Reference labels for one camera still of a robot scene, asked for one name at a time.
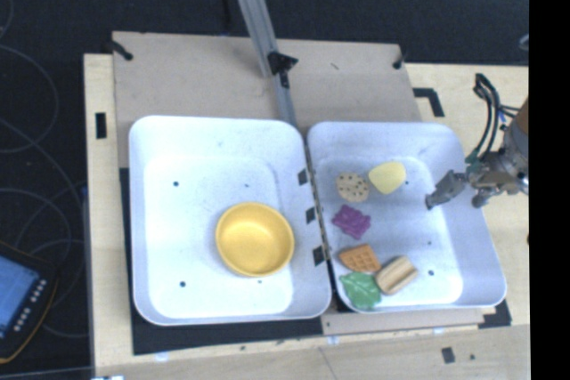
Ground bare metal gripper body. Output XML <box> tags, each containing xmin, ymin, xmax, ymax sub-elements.
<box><xmin>464</xmin><ymin>150</ymin><xmax>530</xmax><ymax>198</ymax></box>

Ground white plastic tray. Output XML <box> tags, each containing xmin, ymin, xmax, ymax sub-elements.
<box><xmin>127</xmin><ymin>115</ymin><xmax>333</xmax><ymax>327</ymax></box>
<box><xmin>305</xmin><ymin>121</ymin><xmax>509</xmax><ymax>315</ymax></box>

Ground yellow rounded toy food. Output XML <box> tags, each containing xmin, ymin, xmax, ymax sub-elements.
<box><xmin>367</xmin><ymin>160</ymin><xmax>408</xmax><ymax>196</ymax></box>

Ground chocolate chip biscuit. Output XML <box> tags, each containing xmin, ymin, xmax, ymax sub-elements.
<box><xmin>336</xmin><ymin>172</ymin><xmax>371</xmax><ymax>205</ymax></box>

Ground tan bread roll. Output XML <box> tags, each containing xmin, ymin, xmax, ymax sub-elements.
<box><xmin>374</xmin><ymin>255</ymin><xmax>419</xmax><ymax>296</ymax></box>

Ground purple grapes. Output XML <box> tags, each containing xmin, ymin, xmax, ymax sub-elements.
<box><xmin>331</xmin><ymin>204</ymin><xmax>372</xmax><ymax>241</ymax></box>

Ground orange waffle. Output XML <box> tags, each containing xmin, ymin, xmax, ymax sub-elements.
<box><xmin>338</xmin><ymin>243</ymin><xmax>383</xmax><ymax>274</ymax></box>

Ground thin black and white rod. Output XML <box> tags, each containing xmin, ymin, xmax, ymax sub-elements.
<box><xmin>303</xmin><ymin>141</ymin><xmax>334</xmax><ymax>278</ymax></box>

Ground green lettuce leaf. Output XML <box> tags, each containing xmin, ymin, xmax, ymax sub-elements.
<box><xmin>338</xmin><ymin>271</ymin><xmax>383</xmax><ymax>311</ymax></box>

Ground yellow bowl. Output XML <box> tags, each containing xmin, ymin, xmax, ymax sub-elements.
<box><xmin>215</xmin><ymin>201</ymin><xmax>297</xmax><ymax>279</ymax></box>

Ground brown cardboard board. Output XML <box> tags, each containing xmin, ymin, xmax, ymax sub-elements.
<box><xmin>110</xmin><ymin>30</ymin><xmax>487</xmax><ymax>336</ymax></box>

